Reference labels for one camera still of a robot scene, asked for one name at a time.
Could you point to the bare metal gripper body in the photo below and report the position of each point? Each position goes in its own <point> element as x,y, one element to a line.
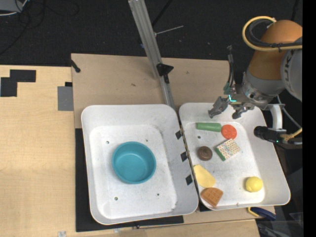
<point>250,98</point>

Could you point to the yellow toy lemon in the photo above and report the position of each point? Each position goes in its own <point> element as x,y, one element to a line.
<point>254,184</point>

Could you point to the yellow toy wedge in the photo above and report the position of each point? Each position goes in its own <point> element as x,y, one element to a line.
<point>203,176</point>

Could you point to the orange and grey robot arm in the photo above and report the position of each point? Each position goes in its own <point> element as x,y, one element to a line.
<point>269,55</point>

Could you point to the orange toy waffle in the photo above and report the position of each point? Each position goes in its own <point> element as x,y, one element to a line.
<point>212,196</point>

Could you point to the brown toy doughnut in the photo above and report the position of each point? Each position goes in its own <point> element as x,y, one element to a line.
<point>205,153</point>

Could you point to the patterned square toy with green edge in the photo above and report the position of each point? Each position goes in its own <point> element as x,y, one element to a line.
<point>228,149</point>

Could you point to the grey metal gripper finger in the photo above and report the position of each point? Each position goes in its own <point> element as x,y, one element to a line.
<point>218,106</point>
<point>240,111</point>

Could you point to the green toy cucumber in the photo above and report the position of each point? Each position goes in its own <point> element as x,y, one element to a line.
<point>208,127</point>

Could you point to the white plastic tray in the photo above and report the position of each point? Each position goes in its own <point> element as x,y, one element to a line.
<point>232,174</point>
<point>138,206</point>

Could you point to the brown cardboard board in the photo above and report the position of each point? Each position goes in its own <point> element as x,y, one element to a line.
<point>116,83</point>

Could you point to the orange round toy slice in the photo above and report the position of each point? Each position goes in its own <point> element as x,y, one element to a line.
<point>229,131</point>

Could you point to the black cylinder on white bracket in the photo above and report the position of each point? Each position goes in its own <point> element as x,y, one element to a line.
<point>267,133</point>

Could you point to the teal bowl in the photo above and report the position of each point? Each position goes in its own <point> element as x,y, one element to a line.
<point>133,163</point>

